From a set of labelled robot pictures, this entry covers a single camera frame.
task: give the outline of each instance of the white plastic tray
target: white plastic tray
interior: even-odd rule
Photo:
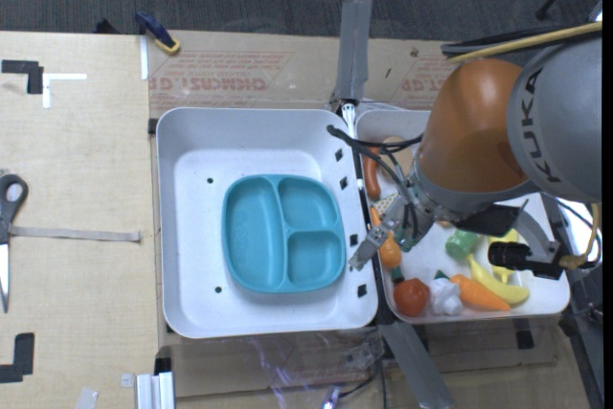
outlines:
[[[327,125],[345,128],[325,110],[177,108],[162,116],[156,130],[162,295],[175,332],[212,338],[354,329],[374,318],[371,265],[359,272],[347,266],[323,289],[271,294],[240,286],[223,257],[223,197],[241,177],[263,173],[322,182],[337,200],[347,257],[352,255],[351,236],[360,242],[366,234],[352,151],[329,135]],[[358,295],[358,288],[366,294]]]
[[[411,139],[419,136],[425,129],[429,112],[410,111],[405,109],[387,110],[374,109],[361,114],[356,123],[356,133],[360,140],[382,142],[390,136]],[[377,171],[381,196],[385,197],[396,191],[392,180],[383,172]],[[529,212],[543,227],[549,240],[553,234],[549,225],[545,209],[539,194],[531,194],[516,200],[505,202],[515,206],[521,205],[528,198],[526,211]],[[445,228],[435,223],[426,236],[409,252],[402,254],[402,269],[405,279],[419,278],[428,283],[434,278],[437,270],[443,271],[447,276],[462,273],[470,277],[467,263],[455,261],[444,250],[445,241],[453,234],[455,228]],[[483,238],[475,249],[475,259],[485,268],[489,268],[487,258],[487,240]],[[509,318],[517,316],[554,315],[566,308],[570,301],[570,288],[566,275],[562,274],[559,280],[538,278],[530,271],[517,271],[511,275],[511,284],[521,284],[530,290],[530,296],[523,304],[511,307],[508,312],[482,311],[465,307],[457,316],[436,315],[427,307],[420,316],[407,317],[397,311],[394,302],[394,284],[390,272],[383,269],[383,283],[388,305],[394,314],[411,324],[434,324],[445,322],[458,322],[465,320]]]

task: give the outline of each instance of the scissors blade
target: scissors blade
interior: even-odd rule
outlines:
[[[0,288],[2,289],[2,308],[9,311],[9,243],[0,243]]]

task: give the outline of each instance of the black bracket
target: black bracket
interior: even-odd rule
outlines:
[[[3,74],[28,74],[28,94],[42,94],[43,70],[37,61],[2,60]]]
[[[34,334],[24,332],[15,336],[12,365],[0,365],[0,383],[23,381],[23,375],[34,372]]]

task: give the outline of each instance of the yellow cable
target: yellow cable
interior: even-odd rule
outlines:
[[[576,256],[562,256],[559,259],[558,265],[561,267],[565,267],[566,269],[577,269],[582,266],[586,261],[587,257],[592,252],[592,247],[594,246],[594,241],[596,240],[596,234],[598,233],[598,224],[600,222],[600,210],[596,203],[591,204],[592,208],[592,234],[590,234],[590,239],[587,242],[587,250],[583,254],[578,254]]]
[[[581,34],[595,33],[597,31],[602,31],[602,21],[590,22],[574,28],[552,31],[550,33],[538,34],[536,36],[528,36],[521,39],[516,39],[514,41],[509,41],[508,43],[500,43],[495,46],[483,48],[482,50],[477,50],[475,52],[457,55],[455,57],[448,58],[446,61],[449,63],[460,63],[463,61],[472,60],[474,58],[491,57],[492,55],[501,55],[514,50],[531,48],[533,46],[535,47]]]

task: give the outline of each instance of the scissors handle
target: scissors handle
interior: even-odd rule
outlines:
[[[21,188],[21,193],[16,199],[11,200],[8,197],[8,192],[13,184]],[[28,185],[21,177],[16,174],[7,174],[0,177],[0,219],[4,222],[2,228],[9,227],[26,197],[28,197]]]

